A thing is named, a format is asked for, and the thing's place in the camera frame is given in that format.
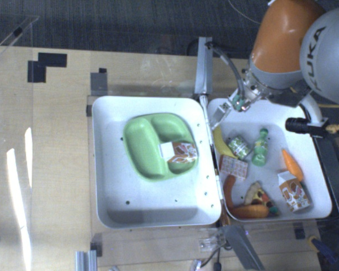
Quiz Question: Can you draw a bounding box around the orange sausage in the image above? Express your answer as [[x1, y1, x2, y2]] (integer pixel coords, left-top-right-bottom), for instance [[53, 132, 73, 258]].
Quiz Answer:
[[223, 174, 238, 210]]

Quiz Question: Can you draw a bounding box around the orange carrot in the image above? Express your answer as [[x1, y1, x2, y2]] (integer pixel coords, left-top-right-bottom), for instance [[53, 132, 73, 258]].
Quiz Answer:
[[281, 148, 305, 182]]

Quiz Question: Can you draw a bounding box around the yellow banana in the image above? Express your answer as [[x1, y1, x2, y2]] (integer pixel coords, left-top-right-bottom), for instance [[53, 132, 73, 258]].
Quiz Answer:
[[212, 125, 240, 161]]

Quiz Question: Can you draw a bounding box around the pizza slice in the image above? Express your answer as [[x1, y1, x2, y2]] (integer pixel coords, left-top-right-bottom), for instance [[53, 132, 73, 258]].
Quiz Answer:
[[243, 181, 281, 217]]

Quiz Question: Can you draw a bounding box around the orange bread roll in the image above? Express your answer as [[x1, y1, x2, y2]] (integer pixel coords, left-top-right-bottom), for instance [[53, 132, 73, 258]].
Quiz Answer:
[[228, 204, 270, 220]]

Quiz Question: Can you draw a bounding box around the green plastic bottle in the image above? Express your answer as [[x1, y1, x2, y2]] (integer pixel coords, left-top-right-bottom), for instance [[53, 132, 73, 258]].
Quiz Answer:
[[251, 128, 270, 167]]

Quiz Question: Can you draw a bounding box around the white and orange carton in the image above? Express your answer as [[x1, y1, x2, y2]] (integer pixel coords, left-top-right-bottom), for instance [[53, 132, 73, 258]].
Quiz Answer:
[[158, 141, 199, 165], [277, 171, 312, 213]]

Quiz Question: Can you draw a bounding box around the green divided plate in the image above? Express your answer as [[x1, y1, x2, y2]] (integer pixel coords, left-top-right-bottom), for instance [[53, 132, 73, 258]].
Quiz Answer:
[[122, 112, 200, 183]]

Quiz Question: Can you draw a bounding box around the pink checkered biscuit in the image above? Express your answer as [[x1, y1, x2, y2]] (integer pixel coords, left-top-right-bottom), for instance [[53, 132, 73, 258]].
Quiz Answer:
[[218, 154, 249, 182]]

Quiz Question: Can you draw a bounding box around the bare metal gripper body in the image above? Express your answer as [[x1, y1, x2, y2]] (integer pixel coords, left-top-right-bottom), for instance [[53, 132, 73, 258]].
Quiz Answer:
[[227, 68, 273, 113]]

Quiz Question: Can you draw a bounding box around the black cylinder on white bracket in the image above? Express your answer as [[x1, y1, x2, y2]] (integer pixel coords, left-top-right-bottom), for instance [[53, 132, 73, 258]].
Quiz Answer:
[[285, 94, 330, 139]]

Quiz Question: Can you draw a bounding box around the white plastic tray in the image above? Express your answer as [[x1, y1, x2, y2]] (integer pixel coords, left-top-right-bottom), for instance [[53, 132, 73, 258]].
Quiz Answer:
[[91, 95, 223, 230], [207, 97, 333, 223]]

